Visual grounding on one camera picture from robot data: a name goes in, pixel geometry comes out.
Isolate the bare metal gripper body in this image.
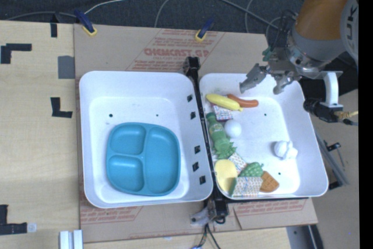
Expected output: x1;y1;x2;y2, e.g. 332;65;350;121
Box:
265;43;326;81

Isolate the orange sausage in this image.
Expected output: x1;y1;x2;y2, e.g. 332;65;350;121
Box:
226;93;259;108

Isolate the yellow banana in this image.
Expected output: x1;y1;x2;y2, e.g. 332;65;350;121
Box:
205;93;244;113

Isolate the white plastic tray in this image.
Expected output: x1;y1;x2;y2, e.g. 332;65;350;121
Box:
198;72;329;201
78;70;214;209

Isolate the small red and white carton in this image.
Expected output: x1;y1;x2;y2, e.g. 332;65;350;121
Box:
212;105;234;122

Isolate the white ball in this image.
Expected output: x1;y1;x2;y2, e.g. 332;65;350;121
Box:
224;120;242;138

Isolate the green plastic bottle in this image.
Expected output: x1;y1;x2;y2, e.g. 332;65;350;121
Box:
205;112;231;152

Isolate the white garlic bulb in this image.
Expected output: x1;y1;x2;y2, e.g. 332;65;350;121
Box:
273;140;299;160

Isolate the green leafy toy vegetable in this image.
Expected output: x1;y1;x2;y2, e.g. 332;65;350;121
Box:
213;141;238;160

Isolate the white packet with orange print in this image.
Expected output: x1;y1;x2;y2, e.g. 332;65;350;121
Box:
227;152;248;174

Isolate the green bumpy toy fruit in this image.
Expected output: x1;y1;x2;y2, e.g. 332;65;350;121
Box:
237;162;265;178

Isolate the brown cardboard board red print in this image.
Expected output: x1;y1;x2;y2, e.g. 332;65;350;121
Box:
72;23;319;244

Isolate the yellow round toy food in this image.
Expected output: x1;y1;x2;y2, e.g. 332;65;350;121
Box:
214;159;238;192

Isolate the orange waffle biscuit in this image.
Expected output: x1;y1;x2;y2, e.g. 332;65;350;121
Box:
259;170;280;194

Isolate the white carton with coloured print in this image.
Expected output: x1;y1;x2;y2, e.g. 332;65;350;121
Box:
228;176;263;198

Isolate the blue divided plate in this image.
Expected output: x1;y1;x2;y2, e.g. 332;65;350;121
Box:
105;121;182;197

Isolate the black cylinder on white bracket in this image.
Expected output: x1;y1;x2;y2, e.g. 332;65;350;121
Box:
302;70;344;123

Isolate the black block with thin wires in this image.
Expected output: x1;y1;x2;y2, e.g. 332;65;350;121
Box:
181;56;202;78
210;197;229;220

